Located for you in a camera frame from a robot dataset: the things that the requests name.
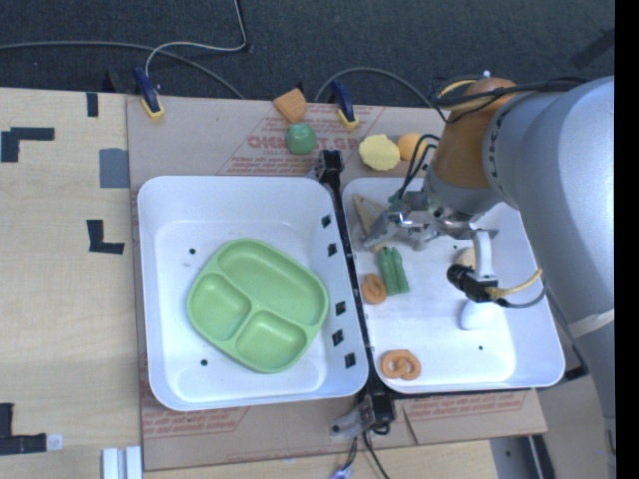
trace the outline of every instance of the green ball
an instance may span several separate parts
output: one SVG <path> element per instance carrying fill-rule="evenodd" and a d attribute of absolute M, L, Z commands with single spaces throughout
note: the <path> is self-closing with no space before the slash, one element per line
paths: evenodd
<path fill-rule="evenodd" d="M 307 123 L 295 123 L 287 130 L 287 149 L 294 155 L 310 153 L 316 146 L 316 132 Z"/>

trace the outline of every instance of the orange donut toy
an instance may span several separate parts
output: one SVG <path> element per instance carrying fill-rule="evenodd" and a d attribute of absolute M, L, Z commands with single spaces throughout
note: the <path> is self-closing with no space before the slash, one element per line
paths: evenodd
<path fill-rule="evenodd" d="M 407 349 L 395 349 L 383 356 L 381 371 L 391 379 L 412 380 L 421 374 L 421 362 Z"/>
<path fill-rule="evenodd" d="M 361 294 L 368 303 L 373 305 L 383 303 L 388 296 L 383 279 L 374 273 L 366 276 L 366 280 L 361 286 Z"/>

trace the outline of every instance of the orange ball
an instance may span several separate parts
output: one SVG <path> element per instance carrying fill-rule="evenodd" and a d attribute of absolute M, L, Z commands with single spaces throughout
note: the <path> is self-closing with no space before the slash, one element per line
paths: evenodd
<path fill-rule="evenodd" d="M 412 158 L 412 153 L 417 147 L 417 142 L 419 141 L 422 133 L 419 132 L 409 132 L 404 133 L 399 140 L 397 141 L 397 146 L 399 147 L 399 154 L 403 160 L 410 160 Z M 417 157 L 415 160 L 418 162 L 421 155 L 426 149 L 428 145 L 427 140 L 423 140 L 421 142 L 421 146 L 419 146 L 419 152 L 417 153 Z"/>

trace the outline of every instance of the metal bracket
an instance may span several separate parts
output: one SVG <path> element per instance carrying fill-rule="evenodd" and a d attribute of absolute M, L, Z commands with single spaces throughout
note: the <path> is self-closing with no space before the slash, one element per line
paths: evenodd
<path fill-rule="evenodd" d="M 334 440 L 352 440 L 375 423 L 372 398 L 368 395 L 352 411 L 330 420 L 330 438 Z"/>
<path fill-rule="evenodd" d="M 319 153 L 318 159 L 316 160 L 316 164 L 312 169 L 312 173 L 315 179 L 322 183 L 332 195 L 333 203 L 335 206 L 335 214 L 337 216 L 337 224 L 339 225 L 339 233 L 341 235 L 341 242 L 343 245 L 346 263 L 348 265 L 350 284 L 357 308 L 357 315 L 359 316 L 361 335 L 366 346 L 366 358 L 368 360 L 368 363 L 370 364 L 371 369 L 368 383 L 359 394 L 360 405 L 350 415 L 353 420 L 350 420 L 346 415 L 346 419 L 338 419 L 338 422 L 334 423 L 331 426 L 331 432 L 332 434 L 334 434 L 335 437 L 337 437 L 337 435 L 344 435 L 344 438 L 351 438 L 350 435 L 352 435 L 354 432 L 355 434 L 352 437 L 359 434 L 356 431 L 359 429 L 360 425 L 362 427 L 364 425 L 363 422 L 357 422 L 358 418 L 361 418 L 361 415 L 359 415 L 360 413 L 366 414 L 366 429 L 373 427 L 375 431 L 387 432 L 389 431 L 390 423 L 393 422 L 396 418 L 396 412 L 391 392 L 389 392 L 388 389 L 385 388 L 383 382 L 376 375 L 374 369 L 374 356 L 372 355 L 372 349 L 370 346 L 368 328 L 365 324 L 363 302 L 361 301 L 361 296 L 359 294 L 357 272 L 355 270 L 352 246 L 350 243 L 350 238 L 348 236 L 345 210 L 343 200 L 341 198 L 341 179 L 339 175 L 342 171 L 343 159 L 341 156 L 341 151 L 321 151 Z"/>

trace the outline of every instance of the white tray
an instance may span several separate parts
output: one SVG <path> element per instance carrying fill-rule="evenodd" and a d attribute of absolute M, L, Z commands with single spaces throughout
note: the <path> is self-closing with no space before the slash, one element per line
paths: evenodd
<path fill-rule="evenodd" d="M 360 281 L 377 272 L 374 254 L 361 245 L 363 235 L 353 195 L 387 204 L 402 179 L 359 178 L 344 189 L 343 201 L 355 266 Z M 409 187 L 419 190 L 422 180 Z M 499 286 L 514 287 L 537 270 L 519 212 L 499 204 L 481 218 L 478 227 L 498 229 L 492 240 L 493 269 Z M 381 305 L 364 305 L 375 367 L 391 389 L 405 394 L 460 392 L 549 386 L 564 372 L 564 358 L 547 301 L 527 309 L 499 309 L 482 330 L 467 331 L 459 314 L 467 302 L 446 279 L 448 268 L 471 240 L 440 237 L 424 251 L 414 251 L 408 237 L 395 239 L 403 257 L 410 293 L 389 297 Z M 523 303 L 536 297 L 540 284 L 509 298 Z M 380 360 L 393 349 L 409 349 L 421 361 L 416 380 L 388 379 Z"/>
<path fill-rule="evenodd" d="M 190 411 L 343 397 L 363 388 L 369 368 L 325 187 L 304 178 L 158 177 L 141 187 L 138 217 L 149 379 L 161 403 Z M 236 363 L 187 318 L 186 297 L 198 272 L 237 238 L 274 246 L 328 290 L 322 331 L 283 372 L 256 373 Z"/>

